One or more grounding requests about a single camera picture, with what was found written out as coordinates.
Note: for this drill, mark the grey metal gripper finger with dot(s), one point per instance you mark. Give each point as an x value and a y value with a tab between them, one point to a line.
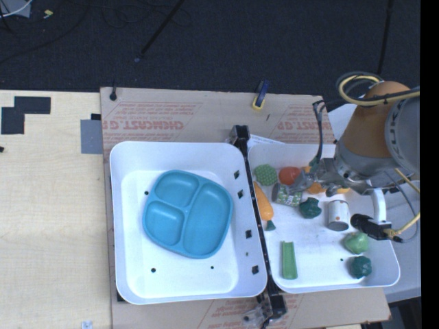
302	180
331	190

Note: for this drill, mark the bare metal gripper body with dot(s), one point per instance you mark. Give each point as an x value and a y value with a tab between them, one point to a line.
331	171

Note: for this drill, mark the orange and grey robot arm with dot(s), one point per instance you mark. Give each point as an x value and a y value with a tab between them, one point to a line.
368	132

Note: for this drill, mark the red toy tomato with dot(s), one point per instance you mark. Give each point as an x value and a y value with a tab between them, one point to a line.
288	175

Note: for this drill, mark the orange toy fruit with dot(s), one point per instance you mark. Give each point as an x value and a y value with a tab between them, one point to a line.
315	188

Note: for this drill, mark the green patterned can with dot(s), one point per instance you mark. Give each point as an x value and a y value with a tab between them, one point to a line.
286	195

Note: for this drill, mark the white can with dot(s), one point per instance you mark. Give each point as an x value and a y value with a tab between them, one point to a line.
337	212

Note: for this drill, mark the dark green toy broccoli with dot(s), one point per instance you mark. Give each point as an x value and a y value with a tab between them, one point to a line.
309	208
361	267

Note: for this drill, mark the green dotted toy vegetable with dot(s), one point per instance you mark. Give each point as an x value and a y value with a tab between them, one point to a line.
265	174

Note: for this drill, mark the orange toy carrot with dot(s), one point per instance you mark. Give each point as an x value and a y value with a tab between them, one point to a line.
264	204

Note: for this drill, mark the white plastic tray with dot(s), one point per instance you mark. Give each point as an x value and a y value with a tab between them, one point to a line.
133	218
319	242

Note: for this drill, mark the light green toy pepper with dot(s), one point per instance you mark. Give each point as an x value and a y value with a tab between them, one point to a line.
356	242

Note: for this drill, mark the green toy celery stick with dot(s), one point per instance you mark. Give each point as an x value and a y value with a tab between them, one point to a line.
289	260

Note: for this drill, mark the blue divided plate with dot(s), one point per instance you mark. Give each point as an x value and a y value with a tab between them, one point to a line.
202	218

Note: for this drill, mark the brown cardboard board red print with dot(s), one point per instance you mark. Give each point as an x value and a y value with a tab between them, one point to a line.
192	122

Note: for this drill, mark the black cylinder on white bracket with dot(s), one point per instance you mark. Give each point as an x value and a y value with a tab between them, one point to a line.
370	225

